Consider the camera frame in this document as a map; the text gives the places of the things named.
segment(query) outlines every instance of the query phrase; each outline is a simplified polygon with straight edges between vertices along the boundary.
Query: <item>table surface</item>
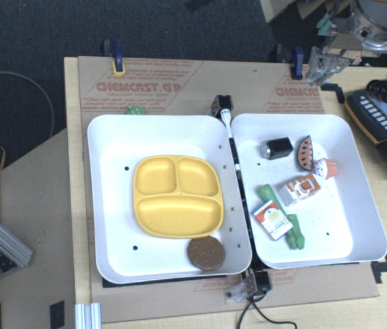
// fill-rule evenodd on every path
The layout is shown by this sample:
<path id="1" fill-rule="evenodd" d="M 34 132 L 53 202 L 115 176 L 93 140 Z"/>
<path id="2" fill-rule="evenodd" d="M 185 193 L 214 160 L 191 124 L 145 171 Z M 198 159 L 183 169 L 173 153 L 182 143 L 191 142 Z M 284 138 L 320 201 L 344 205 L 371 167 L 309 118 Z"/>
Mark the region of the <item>table surface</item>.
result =
<path id="1" fill-rule="evenodd" d="M 238 74 L 247 63 L 241 63 Z M 269 64 L 283 67 L 283 64 Z M 88 257 L 88 235 L 84 165 L 82 162 L 82 123 L 79 97 L 79 67 L 77 58 L 64 59 L 66 114 L 68 131 L 68 158 L 70 164 L 71 214 L 73 224 L 73 262 L 75 268 L 75 301 L 89 304 L 91 299 L 90 269 Z M 387 79 L 386 68 L 349 67 L 332 78 L 332 83 L 342 87 L 347 95 L 362 89 L 370 80 Z M 369 140 L 349 118 L 344 106 L 334 93 L 320 91 L 325 113 L 335 114 L 346 120 L 355 137 L 362 164 L 369 181 L 377 208 L 387 234 L 387 162 L 371 146 Z M 292 320 L 298 328 L 387 328 L 387 273 L 378 285 L 379 297 L 361 300 L 344 300 L 297 306 L 266 308 L 264 313 L 274 320 Z M 228 311 L 204 315 L 169 317 L 104 324 L 104 328 L 235 328 L 240 311 Z M 267 324 L 254 310 L 249 310 L 243 319 L 243 328 L 264 328 Z"/>

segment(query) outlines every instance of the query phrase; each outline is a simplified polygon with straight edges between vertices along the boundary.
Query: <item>cookie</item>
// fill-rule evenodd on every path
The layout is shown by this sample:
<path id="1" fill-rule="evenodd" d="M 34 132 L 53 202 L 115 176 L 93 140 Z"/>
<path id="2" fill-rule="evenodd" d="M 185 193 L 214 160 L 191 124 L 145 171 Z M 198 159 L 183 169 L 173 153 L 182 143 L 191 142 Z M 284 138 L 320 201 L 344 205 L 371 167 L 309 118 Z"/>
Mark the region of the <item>cookie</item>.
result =
<path id="1" fill-rule="evenodd" d="M 225 250 L 221 242 L 213 236 L 192 239 L 187 247 L 188 259 L 196 267 L 204 271 L 219 268 L 225 258 Z"/>

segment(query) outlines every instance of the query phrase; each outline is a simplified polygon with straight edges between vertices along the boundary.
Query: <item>dark carpet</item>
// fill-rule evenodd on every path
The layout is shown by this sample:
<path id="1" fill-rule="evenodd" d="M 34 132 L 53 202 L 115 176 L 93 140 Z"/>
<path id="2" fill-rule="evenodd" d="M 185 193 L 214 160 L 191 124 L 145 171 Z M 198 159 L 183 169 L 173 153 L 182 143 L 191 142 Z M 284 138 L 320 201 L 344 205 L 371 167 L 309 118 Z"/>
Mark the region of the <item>dark carpet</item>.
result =
<path id="1" fill-rule="evenodd" d="M 279 43 L 321 42 L 321 8 L 302 21 L 291 5 L 266 23 L 259 0 L 0 0 L 0 145 L 7 165 L 66 127 L 63 59 L 97 56 L 117 38 L 125 57 L 268 62 Z"/>

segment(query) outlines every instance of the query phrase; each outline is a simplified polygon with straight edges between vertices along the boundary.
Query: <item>toy watermelon slice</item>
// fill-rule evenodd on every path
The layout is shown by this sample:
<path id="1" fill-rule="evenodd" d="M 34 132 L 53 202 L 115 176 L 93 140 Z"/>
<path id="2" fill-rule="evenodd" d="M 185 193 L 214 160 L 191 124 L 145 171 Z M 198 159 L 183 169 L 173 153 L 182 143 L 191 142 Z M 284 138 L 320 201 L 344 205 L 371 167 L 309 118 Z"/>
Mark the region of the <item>toy watermelon slice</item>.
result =
<path id="1" fill-rule="evenodd" d="M 311 171 L 314 163 L 312 139 L 307 135 L 299 144 L 297 150 L 298 165 L 305 171 Z"/>

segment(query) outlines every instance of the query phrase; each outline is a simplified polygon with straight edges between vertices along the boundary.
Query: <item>toy food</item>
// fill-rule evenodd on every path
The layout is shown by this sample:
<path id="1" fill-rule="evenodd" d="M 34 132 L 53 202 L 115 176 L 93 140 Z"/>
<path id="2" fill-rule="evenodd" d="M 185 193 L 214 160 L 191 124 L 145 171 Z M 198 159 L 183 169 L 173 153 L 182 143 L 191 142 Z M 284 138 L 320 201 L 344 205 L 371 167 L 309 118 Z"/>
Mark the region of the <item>toy food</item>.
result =
<path id="1" fill-rule="evenodd" d="M 218 174 L 197 157 L 157 155 L 141 160 L 134 172 L 132 196 L 138 225 L 150 235 L 201 238 L 223 222 Z"/>
<path id="2" fill-rule="evenodd" d="M 260 147 L 260 154 L 263 158 L 275 160 L 277 158 L 289 156 L 293 149 L 289 138 L 279 138 L 265 142 L 265 144 Z"/>
<path id="3" fill-rule="evenodd" d="M 274 240 L 285 235 L 292 228 L 292 224 L 286 218 L 286 215 L 273 200 L 268 200 L 262 204 L 254 212 L 254 215 Z"/>
<path id="4" fill-rule="evenodd" d="M 319 192 L 324 181 L 335 176 L 338 169 L 333 160 L 323 158 L 315 162 L 313 172 L 286 183 L 278 190 L 285 205 L 307 199 Z"/>
<path id="5" fill-rule="evenodd" d="M 204 271 L 212 271 L 222 265 L 225 249 L 218 239 L 206 236 L 189 242 L 187 257 L 196 267 Z"/>
<path id="6" fill-rule="evenodd" d="M 307 135 L 299 144 L 297 150 L 298 165 L 305 171 L 311 171 L 313 165 L 312 139 Z"/>
<path id="7" fill-rule="evenodd" d="M 278 206 L 278 208 L 283 212 L 283 214 L 288 218 L 289 222 L 292 224 L 292 228 L 287 231 L 285 234 L 286 242 L 290 249 L 303 249 L 304 248 L 304 235 L 301 233 L 301 228 L 299 226 L 297 215 L 287 215 L 284 212 L 284 209 L 280 205 L 277 196 L 274 193 L 271 185 L 265 184 L 257 189 L 257 194 L 260 199 L 263 201 L 272 200 Z"/>
<path id="8" fill-rule="evenodd" d="M 141 106 L 127 106 L 127 111 L 125 114 L 146 114 L 146 111 Z"/>

